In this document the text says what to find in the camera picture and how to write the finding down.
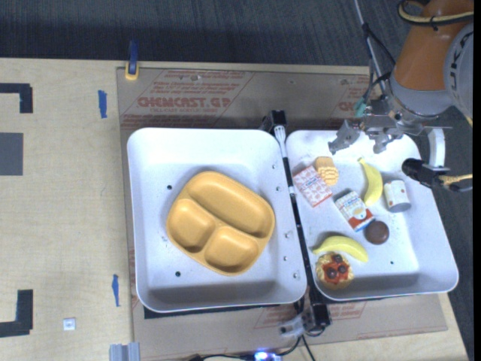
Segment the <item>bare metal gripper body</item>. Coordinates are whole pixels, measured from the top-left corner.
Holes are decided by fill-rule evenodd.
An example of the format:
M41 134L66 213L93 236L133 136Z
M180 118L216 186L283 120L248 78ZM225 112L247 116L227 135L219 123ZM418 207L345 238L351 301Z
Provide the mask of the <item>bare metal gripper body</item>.
M397 99L382 96L368 100L361 129L375 141L391 141L403 134L420 134L432 120L432 116L410 111Z

